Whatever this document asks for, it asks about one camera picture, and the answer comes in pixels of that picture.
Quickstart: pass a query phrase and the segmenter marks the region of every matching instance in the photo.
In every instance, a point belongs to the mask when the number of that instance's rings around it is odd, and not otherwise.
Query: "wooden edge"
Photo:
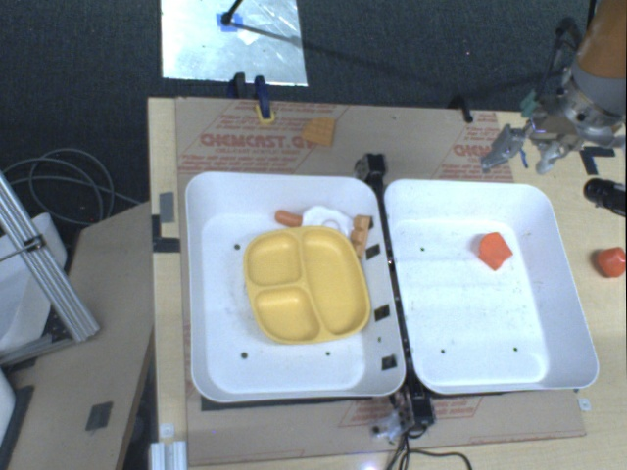
[[[161,235],[170,238],[179,238],[175,114],[173,99],[148,100],[151,214],[160,214],[162,194],[173,194],[173,221],[161,224]],[[187,414],[180,253],[153,253],[153,285],[159,440],[184,441]],[[162,433],[164,424],[173,426],[173,434]]]

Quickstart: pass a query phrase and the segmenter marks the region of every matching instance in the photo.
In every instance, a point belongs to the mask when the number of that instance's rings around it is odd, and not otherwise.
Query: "red object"
[[[479,243],[479,259],[493,270],[501,268],[504,261],[511,255],[511,249],[500,233],[488,233],[483,236]]]
[[[607,277],[620,277],[625,273],[625,251],[620,247],[605,249],[597,254],[597,264]]]

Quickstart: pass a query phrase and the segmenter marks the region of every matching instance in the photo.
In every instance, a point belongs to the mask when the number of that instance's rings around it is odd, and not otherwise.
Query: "white tray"
[[[527,185],[400,180],[385,193],[416,374],[441,394],[582,388],[599,364],[549,199]],[[498,231],[513,256],[476,255]]]
[[[373,192],[345,177],[208,172],[185,194],[190,275],[191,372],[210,400],[236,402],[385,396],[398,390],[405,362],[379,212]],[[277,210],[327,206],[371,215],[362,262],[372,312],[366,326],[342,340],[283,345],[259,328],[248,301],[243,257],[256,236],[281,228]],[[375,320],[378,308],[389,315]]]

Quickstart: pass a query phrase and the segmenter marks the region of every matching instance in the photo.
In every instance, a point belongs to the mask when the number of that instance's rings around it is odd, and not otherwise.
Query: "yellow divided plate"
[[[362,266],[349,239],[325,226],[256,237],[244,255],[246,288],[262,330],[287,344],[360,331],[370,315]]]

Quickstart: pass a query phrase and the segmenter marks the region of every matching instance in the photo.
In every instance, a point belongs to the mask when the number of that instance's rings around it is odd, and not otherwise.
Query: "metal sheet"
[[[249,81],[307,86],[296,0],[244,0],[237,27],[219,17],[235,0],[161,0],[165,78]]]

